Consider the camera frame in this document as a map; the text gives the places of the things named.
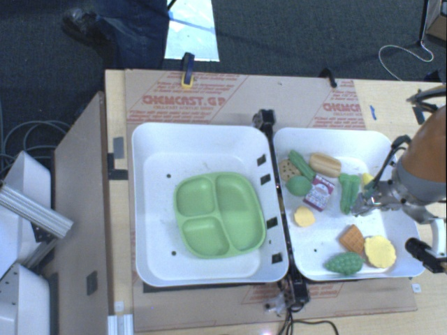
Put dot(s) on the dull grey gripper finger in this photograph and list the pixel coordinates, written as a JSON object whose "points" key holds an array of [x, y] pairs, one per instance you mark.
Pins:
{"points": [[364, 197], [358, 209]]}

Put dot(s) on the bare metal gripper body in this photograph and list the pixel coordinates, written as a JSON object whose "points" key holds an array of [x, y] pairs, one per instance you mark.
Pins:
{"points": [[387, 195]]}

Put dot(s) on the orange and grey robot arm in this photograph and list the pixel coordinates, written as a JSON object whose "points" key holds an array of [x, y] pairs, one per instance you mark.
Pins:
{"points": [[426, 145]]}

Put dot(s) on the small yellow toy piece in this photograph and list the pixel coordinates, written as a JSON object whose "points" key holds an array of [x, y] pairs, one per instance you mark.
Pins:
{"points": [[367, 179]]}

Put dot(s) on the orange toy waffle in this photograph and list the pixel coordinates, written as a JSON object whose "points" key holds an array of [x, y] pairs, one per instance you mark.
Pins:
{"points": [[352, 240]]}

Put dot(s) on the white plastic tray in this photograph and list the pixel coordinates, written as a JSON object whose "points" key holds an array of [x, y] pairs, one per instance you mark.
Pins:
{"points": [[324, 236], [157, 201]]}

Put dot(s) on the purple and white small carton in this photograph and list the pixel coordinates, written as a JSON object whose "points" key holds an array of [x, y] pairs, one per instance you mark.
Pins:
{"points": [[318, 193]]}

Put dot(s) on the tan toy bread loaf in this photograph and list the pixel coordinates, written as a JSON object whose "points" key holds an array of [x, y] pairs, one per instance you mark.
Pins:
{"points": [[325, 164]]}

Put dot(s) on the yellow toy crisp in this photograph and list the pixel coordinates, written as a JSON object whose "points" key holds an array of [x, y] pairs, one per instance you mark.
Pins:
{"points": [[304, 217]]}

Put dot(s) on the green toy lime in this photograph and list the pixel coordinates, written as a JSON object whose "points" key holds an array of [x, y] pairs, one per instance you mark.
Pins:
{"points": [[298, 186]]}

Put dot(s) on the green toy cucumber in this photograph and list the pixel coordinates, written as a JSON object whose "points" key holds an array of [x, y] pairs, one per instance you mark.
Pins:
{"points": [[302, 164]]}

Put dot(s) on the thin black rod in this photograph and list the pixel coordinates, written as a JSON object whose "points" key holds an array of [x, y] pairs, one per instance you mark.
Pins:
{"points": [[283, 218]]}

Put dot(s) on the tan round biscuit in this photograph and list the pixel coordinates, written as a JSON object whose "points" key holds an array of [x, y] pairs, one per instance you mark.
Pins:
{"points": [[285, 171]]}

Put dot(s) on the green divided plate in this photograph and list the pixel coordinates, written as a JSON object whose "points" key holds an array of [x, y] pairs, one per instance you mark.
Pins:
{"points": [[220, 215]]}

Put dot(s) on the brown cardboard board, red print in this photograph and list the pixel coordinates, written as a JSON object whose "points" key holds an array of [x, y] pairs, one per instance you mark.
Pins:
{"points": [[223, 96]]}

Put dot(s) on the person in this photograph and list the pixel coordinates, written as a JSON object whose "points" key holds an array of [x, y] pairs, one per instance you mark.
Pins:
{"points": [[129, 23]]}

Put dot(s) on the black cylinder on white bracket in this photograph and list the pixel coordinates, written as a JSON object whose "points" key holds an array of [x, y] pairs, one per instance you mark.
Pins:
{"points": [[422, 251]]}

